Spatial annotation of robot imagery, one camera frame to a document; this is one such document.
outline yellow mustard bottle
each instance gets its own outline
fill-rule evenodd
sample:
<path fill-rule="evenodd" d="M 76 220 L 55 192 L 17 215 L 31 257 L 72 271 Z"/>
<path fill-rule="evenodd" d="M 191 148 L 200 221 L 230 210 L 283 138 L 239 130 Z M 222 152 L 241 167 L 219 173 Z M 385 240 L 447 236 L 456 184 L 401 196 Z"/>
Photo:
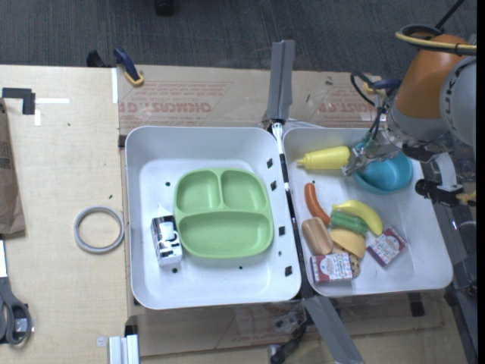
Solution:
<path fill-rule="evenodd" d="M 337 170 L 349 161 L 350 150 L 347 146 L 307 152 L 296 163 L 307 170 Z"/>

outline green divided plate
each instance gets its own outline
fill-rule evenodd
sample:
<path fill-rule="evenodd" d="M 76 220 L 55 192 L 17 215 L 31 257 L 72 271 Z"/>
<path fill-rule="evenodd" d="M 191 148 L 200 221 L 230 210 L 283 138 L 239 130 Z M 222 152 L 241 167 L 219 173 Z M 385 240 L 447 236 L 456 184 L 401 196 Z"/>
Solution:
<path fill-rule="evenodd" d="M 249 171 L 205 168 L 184 174 L 175 189 L 174 215 L 182 245 L 196 256 L 252 256 L 273 240 L 268 193 Z"/>

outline white tray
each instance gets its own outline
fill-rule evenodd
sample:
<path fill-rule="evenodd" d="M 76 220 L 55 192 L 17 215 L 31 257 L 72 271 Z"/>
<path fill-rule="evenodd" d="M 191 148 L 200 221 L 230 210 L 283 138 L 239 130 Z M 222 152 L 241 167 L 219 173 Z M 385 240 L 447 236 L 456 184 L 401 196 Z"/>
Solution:
<path fill-rule="evenodd" d="M 301 272 L 275 139 L 259 128 L 140 127 L 126 141 L 133 295 L 150 309 L 280 302 L 292 299 Z M 159 206 L 174 211 L 177 181 L 199 168 L 240 168 L 267 188 L 272 244 L 255 256 L 204 259 L 184 252 L 160 267 L 150 232 Z M 271 184 L 276 181 L 276 189 Z"/>
<path fill-rule="evenodd" d="M 296 164 L 306 152 L 332 146 L 354 146 L 364 136 L 365 131 L 295 128 L 285 134 L 283 146 L 300 232 L 301 223 L 311 217 L 305 203 L 304 187 L 314 180 L 318 202 L 327 214 L 330 214 L 332 204 L 347 199 L 361 200 L 376 210 L 384 227 L 393 226 L 405 238 L 407 246 L 385 268 L 366 252 L 361 260 L 361 273 L 357 278 L 315 284 L 308 262 L 311 253 L 302 237 L 308 279 L 318 293 L 327 297 L 444 288 L 452 280 L 452 264 L 431 201 L 419 196 L 414 190 L 416 181 L 423 178 L 419 162 L 412 161 L 414 174 L 408 186 L 386 196 L 364 191 L 353 177 L 344 177 L 340 170 L 306 171 Z M 374 240 L 374 235 L 367 235 L 367 245 Z"/>

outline scissors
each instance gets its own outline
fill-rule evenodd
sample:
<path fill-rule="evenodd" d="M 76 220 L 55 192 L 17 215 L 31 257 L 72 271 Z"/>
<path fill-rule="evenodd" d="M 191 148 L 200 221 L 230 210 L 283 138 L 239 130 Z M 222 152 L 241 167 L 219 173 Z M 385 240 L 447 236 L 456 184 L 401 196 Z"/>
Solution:
<path fill-rule="evenodd" d="M 26 340 L 32 329 L 27 306 L 13 295 L 7 275 L 5 245 L 0 234 L 0 341 L 17 345 Z"/>

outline wooden table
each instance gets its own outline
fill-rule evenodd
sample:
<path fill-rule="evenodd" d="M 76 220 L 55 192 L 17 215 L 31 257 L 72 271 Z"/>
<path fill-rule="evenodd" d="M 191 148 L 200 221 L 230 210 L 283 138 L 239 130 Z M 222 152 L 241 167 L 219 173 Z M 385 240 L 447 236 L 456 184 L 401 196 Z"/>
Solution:
<path fill-rule="evenodd" d="M 23 347 L 0 345 L 1 363 L 106 363 L 103 337 L 122 336 L 127 321 L 124 245 L 93 255 L 78 247 L 73 224 L 86 207 L 107 205 L 122 212 L 118 106 L 112 69 L 83 67 L 0 67 L 0 87 L 31 88 L 40 125 L 22 115 L 21 101 L 6 99 L 11 144 L 25 233 L 5 238 L 11 286 L 27 302 L 35 332 Z M 110 243 L 117 225 L 89 216 L 83 236 L 98 246 Z M 451 309 L 438 301 L 439 328 L 354 337 L 366 362 L 465 362 Z M 321 340 L 302 343 L 293 362 L 332 362 Z M 184 353 L 142 362 L 268 362 L 267 347 Z"/>

